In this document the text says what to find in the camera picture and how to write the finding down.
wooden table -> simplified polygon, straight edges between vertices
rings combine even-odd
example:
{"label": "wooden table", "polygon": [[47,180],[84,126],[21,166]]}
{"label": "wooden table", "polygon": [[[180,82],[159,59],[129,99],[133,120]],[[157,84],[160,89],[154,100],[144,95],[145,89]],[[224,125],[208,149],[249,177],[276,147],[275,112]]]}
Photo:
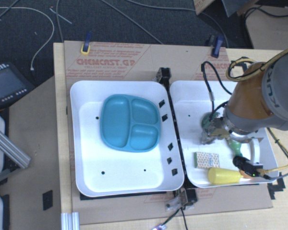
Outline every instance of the wooden table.
{"label": "wooden table", "polygon": [[[236,60],[241,56],[248,56],[253,59],[260,59],[261,61],[267,61],[279,52],[276,50],[251,49],[227,49],[226,51],[230,60]],[[61,212],[72,213],[69,138],[66,115],[67,98],[65,85],[64,44],[62,43],[54,44],[54,68],[58,123]],[[275,130],[275,134],[281,139],[285,147],[288,148],[288,131],[284,132]],[[287,159],[278,146],[276,144],[272,144],[272,146],[278,164],[286,164]],[[283,192],[276,193],[276,200],[273,201],[273,208],[271,209],[187,216],[186,220],[188,228],[196,230],[288,230],[288,177],[284,178],[284,182],[286,189],[284,189]],[[149,230],[164,220],[165,218],[154,218],[147,220],[81,225],[81,230]],[[167,226],[169,230],[184,229],[183,218],[177,216],[173,218]]]}

white wire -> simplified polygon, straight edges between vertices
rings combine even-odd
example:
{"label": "white wire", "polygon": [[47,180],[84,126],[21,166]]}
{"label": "white wire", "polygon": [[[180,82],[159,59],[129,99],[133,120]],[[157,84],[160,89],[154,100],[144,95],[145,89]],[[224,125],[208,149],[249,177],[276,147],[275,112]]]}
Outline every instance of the white wire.
{"label": "white wire", "polygon": [[31,71],[34,71],[33,62],[34,62],[36,56],[37,56],[38,53],[47,45],[47,43],[49,43],[49,41],[50,41],[50,40],[52,39],[52,37],[53,37],[53,34],[54,34],[54,23],[53,23],[53,21],[50,19],[50,17],[49,17],[48,15],[46,15],[46,14],[43,13],[42,11],[39,11],[39,10],[36,10],[36,9],[33,9],[33,8],[28,8],[28,7],[12,7],[11,9],[25,9],[25,10],[36,11],[36,12],[38,12],[38,13],[46,16],[47,19],[48,19],[48,20],[51,22],[51,24],[52,24],[52,33],[51,33],[49,39],[41,46],[41,48],[39,48],[39,50],[34,54],[32,60],[31,60],[31,68],[30,68],[30,70],[31,70]]}

